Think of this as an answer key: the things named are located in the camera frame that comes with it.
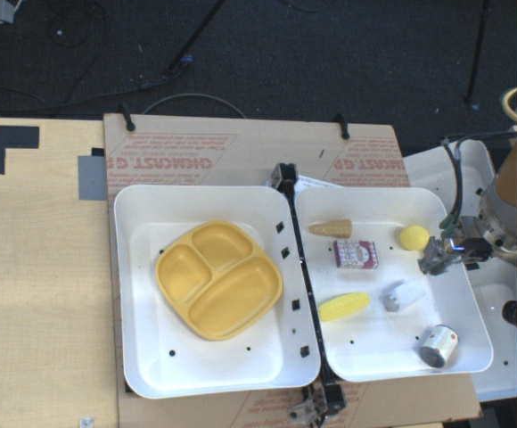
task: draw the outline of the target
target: yellow ball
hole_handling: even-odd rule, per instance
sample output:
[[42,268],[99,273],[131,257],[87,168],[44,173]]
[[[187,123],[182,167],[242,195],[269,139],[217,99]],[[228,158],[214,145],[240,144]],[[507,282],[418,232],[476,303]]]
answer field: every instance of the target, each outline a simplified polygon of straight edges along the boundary
[[408,251],[422,251],[428,242],[429,232],[422,226],[406,226],[399,233],[399,243]]

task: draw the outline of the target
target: black tape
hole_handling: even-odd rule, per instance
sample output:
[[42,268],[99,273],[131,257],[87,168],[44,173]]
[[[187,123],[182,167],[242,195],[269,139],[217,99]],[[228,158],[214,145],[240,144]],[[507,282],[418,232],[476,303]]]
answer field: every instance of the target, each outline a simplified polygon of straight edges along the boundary
[[38,149],[39,127],[0,126],[0,175],[5,174],[5,149]]

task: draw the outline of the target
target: black floor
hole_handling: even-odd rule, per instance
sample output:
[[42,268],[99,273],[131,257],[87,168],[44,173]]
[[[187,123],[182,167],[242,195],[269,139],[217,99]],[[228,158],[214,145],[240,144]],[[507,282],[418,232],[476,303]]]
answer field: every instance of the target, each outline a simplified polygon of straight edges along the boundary
[[483,417],[444,423],[444,428],[517,428],[517,398],[482,403]]
[[[500,97],[517,86],[517,0],[225,0],[167,79],[218,1],[24,1],[0,25],[0,116],[100,119],[162,99],[149,113],[339,112],[392,125],[404,155],[513,123]],[[506,143],[487,146],[499,166]]]

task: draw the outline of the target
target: small box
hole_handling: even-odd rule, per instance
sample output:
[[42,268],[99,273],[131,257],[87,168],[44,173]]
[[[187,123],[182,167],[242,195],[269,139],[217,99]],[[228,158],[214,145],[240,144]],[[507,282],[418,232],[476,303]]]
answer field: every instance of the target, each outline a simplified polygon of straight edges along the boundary
[[376,269],[379,265],[371,241],[338,239],[333,242],[333,251],[338,268]]

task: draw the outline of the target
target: black clip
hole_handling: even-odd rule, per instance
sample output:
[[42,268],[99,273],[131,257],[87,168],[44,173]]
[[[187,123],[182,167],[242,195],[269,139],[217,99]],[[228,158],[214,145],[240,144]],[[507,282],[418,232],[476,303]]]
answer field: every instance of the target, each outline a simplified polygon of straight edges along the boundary
[[340,124],[342,139],[349,140],[348,122],[346,122],[346,119],[340,113],[338,113],[333,118],[332,122]]
[[127,108],[127,105],[125,103],[120,103],[118,105],[118,112],[124,115],[124,119],[126,120],[126,130],[128,132],[133,132],[135,130],[135,123],[132,122],[130,111]]

